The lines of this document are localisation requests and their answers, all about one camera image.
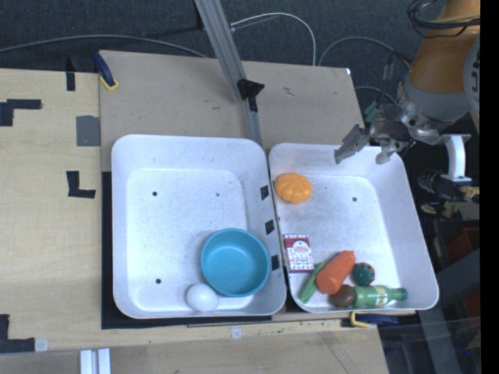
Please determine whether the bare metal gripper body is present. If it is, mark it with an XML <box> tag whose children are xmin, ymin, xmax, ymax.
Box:
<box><xmin>367</xmin><ymin>103</ymin><xmax>450</xmax><ymax>148</ymax></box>

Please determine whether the orange toy pumpkin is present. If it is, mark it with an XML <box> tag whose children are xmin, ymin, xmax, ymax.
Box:
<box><xmin>274</xmin><ymin>172</ymin><xmax>313</xmax><ymax>205</ymax></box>

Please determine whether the white plastic tray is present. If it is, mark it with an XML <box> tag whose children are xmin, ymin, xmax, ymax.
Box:
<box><xmin>111</xmin><ymin>133</ymin><xmax>288</xmax><ymax>319</ymax></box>
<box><xmin>267</xmin><ymin>142</ymin><xmax>441</xmax><ymax>314</ymax></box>

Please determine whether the black block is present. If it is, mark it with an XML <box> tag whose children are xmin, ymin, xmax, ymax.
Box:
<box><xmin>236</xmin><ymin>77</ymin><xmax>266</xmax><ymax>112</ymax></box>

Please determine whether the red and white carton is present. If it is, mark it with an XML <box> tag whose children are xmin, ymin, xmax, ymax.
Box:
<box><xmin>281</xmin><ymin>233</ymin><xmax>315</xmax><ymax>274</ymax></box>

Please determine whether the green and red round toy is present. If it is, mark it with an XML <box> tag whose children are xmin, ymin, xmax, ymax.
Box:
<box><xmin>352</xmin><ymin>262</ymin><xmax>376</xmax><ymax>287</ymax></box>

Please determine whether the orange toy carrot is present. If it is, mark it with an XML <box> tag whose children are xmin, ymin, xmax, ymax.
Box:
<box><xmin>314</xmin><ymin>250</ymin><xmax>356</xmax><ymax>295</ymax></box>

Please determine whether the green bottle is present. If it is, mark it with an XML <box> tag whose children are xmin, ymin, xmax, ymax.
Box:
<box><xmin>352</xmin><ymin>284</ymin><xmax>409</xmax><ymax>309</ymax></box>

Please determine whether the green toy cucumber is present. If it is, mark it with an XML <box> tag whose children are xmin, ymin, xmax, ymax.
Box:
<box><xmin>298</xmin><ymin>262</ymin><xmax>325</xmax><ymax>304</ymax></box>

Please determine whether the brown toy kiwi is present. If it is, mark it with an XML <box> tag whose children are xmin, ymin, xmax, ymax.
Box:
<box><xmin>328</xmin><ymin>284</ymin><xmax>356</xmax><ymax>309</ymax></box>

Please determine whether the blue bowl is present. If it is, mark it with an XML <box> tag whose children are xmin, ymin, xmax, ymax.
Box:
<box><xmin>200</xmin><ymin>228</ymin><xmax>271</xmax><ymax>298</ymax></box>

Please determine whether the brown cardboard board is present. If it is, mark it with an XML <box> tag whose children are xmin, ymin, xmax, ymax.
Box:
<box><xmin>99</xmin><ymin>49</ymin><xmax>417</xmax><ymax>333</ymax></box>

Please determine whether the white egg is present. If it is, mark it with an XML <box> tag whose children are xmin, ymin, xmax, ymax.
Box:
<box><xmin>186</xmin><ymin>283</ymin><xmax>220</xmax><ymax>312</ymax></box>

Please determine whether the black cylinder on white bracket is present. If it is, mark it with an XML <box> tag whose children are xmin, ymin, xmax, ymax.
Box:
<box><xmin>417</xmin><ymin>133</ymin><xmax>481</xmax><ymax>206</ymax></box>

